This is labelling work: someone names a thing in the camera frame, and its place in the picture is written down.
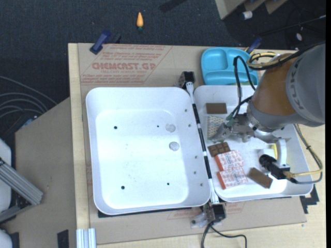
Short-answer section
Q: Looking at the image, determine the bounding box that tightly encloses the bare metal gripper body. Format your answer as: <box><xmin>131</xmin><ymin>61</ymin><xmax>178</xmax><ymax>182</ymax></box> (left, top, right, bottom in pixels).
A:
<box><xmin>224</xmin><ymin>112</ymin><xmax>283</xmax><ymax>142</ymax></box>

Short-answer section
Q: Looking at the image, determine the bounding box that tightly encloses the white patterned packet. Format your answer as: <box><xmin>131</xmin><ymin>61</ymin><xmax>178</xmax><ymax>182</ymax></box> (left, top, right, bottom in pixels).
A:
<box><xmin>206</xmin><ymin>115</ymin><xmax>226</xmax><ymax>141</ymax></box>

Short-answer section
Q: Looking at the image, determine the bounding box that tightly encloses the brown chocolate bar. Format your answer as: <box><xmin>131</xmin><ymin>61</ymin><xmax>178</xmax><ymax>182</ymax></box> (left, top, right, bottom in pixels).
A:
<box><xmin>207</xmin><ymin>142</ymin><xmax>231</xmax><ymax>158</ymax></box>

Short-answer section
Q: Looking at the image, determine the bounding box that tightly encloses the thin black and white rod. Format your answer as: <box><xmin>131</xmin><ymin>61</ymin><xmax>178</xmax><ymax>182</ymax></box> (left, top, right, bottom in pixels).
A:
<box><xmin>185</xmin><ymin>82</ymin><xmax>217</xmax><ymax>204</ymax></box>

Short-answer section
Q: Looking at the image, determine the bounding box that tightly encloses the brown rectangular biscuit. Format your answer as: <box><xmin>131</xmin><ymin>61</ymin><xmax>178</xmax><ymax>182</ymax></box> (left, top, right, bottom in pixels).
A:
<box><xmin>246</xmin><ymin>167</ymin><xmax>274</xmax><ymax>189</ymax></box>
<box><xmin>205</xmin><ymin>102</ymin><xmax>228</xmax><ymax>115</ymax></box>

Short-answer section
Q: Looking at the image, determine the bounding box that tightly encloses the orange and white packet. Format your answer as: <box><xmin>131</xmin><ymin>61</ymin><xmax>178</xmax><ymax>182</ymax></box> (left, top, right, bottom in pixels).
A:
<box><xmin>216</xmin><ymin>167</ymin><xmax>249</xmax><ymax>190</ymax></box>
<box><xmin>214</xmin><ymin>149</ymin><xmax>245</xmax><ymax>172</ymax></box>

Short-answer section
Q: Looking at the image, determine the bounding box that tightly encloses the white plastic tray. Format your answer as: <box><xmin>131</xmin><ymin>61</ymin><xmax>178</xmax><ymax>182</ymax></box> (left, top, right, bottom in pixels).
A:
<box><xmin>85</xmin><ymin>86</ymin><xmax>212</xmax><ymax>215</ymax></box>
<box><xmin>193</xmin><ymin>84</ymin><xmax>314</xmax><ymax>203</ymax></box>

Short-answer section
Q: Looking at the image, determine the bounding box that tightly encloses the blue divided plate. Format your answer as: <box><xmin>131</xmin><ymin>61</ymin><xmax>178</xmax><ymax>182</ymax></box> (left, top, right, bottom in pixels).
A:
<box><xmin>201</xmin><ymin>47</ymin><xmax>259</xmax><ymax>86</ymax></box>

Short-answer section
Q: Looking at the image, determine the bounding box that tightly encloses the brown cardboard board red print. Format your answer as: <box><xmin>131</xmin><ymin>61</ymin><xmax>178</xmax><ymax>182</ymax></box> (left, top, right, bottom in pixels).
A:
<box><xmin>77</xmin><ymin>43</ymin><xmax>308</xmax><ymax>245</ymax></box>

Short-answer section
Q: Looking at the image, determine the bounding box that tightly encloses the orange carrot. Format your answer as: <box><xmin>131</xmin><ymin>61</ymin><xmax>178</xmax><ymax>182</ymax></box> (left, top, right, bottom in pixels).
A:
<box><xmin>136</xmin><ymin>11</ymin><xmax>144</xmax><ymax>32</ymax></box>

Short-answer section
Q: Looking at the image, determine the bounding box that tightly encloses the black cylinder on white bracket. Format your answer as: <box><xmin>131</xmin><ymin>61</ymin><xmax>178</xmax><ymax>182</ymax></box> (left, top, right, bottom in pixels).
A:
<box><xmin>258</xmin><ymin>137</ymin><xmax>292</xmax><ymax>180</ymax></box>

